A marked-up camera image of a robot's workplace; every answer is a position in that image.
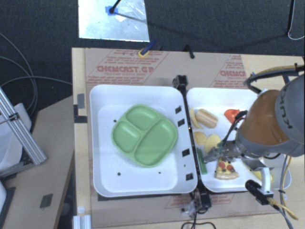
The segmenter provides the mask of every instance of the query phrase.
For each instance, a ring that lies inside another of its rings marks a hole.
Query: yellow clip
[[[141,52],[143,51],[144,48],[142,48],[140,51],[138,51],[138,56],[143,59],[145,58],[148,54],[149,54],[149,51],[147,51],[145,54],[141,54]]]

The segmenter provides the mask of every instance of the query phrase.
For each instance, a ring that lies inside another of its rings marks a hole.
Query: toy pizza slice
[[[231,180],[239,177],[233,165],[224,157],[220,157],[215,170],[215,178],[220,180]]]

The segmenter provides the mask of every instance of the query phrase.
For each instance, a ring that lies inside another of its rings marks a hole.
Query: yellow cable
[[[288,159],[288,162],[287,162],[284,174],[283,174],[283,180],[282,180],[282,186],[281,186],[283,190],[284,190],[284,182],[285,182],[285,179],[286,179],[286,174],[287,174],[287,171],[288,171],[288,167],[290,165],[290,161],[291,161],[291,156]],[[284,206],[286,206],[285,199],[284,199],[284,192],[281,192],[281,197],[282,197],[282,201],[283,201]]]
[[[267,72],[271,72],[271,71],[278,71],[278,70],[287,70],[287,69],[295,69],[295,66],[294,65],[289,65],[289,66],[278,66],[278,67],[274,67],[274,68],[271,68],[271,69],[267,69],[267,70],[264,70],[264,71],[261,71],[259,73],[256,73],[256,74],[261,74],[261,73],[267,73]]]
[[[287,213],[291,216],[291,218],[295,219],[295,220],[299,220],[299,218],[295,215],[295,213],[293,213],[290,209],[288,209],[286,206],[281,205],[279,202],[277,202],[274,198],[267,198],[267,201],[269,202],[270,205],[272,206],[278,206],[283,208],[284,210],[287,211]]]

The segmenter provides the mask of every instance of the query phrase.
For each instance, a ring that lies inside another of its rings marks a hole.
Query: green divided plate
[[[112,142],[143,167],[155,167],[168,155],[178,137],[176,126],[143,104],[128,109],[112,129]]]

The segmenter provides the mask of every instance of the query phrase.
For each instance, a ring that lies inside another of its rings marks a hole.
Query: metal frame
[[[191,139],[191,143],[192,143],[193,155],[194,155],[197,177],[198,177],[197,188],[199,191],[200,201],[201,201],[201,205],[202,205],[201,208],[198,207],[198,210],[200,210],[200,209],[207,210],[208,208],[210,208],[212,206],[212,202],[211,202],[210,192],[206,189],[206,187],[204,186],[204,184],[201,180],[201,171],[200,171],[200,166],[198,163],[196,145],[195,145],[195,140],[193,137],[191,118],[190,118],[190,113],[188,111],[188,103],[187,103],[187,99],[186,99],[186,92],[187,92],[186,86],[187,85],[188,85],[188,80],[187,80],[186,75],[177,75],[172,81],[172,87],[176,88],[179,92],[181,92],[181,94],[183,96],[187,124],[189,126],[189,134],[190,134],[190,139]]]
[[[23,165],[23,162],[10,167],[9,169],[0,172],[0,178],[6,177],[8,175],[14,174],[26,168],[32,167],[33,165],[39,165],[47,159],[43,151],[38,147],[37,143],[33,139],[31,133],[25,127],[24,123],[20,119],[18,113],[15,109],[4,91],[0,87],[0,114],[3,116],[4,121],[2,123],[7,123],[12,129],[15,136],[18,138],[19,142],[22,144],[25,152],[29,155],[33,164]]]

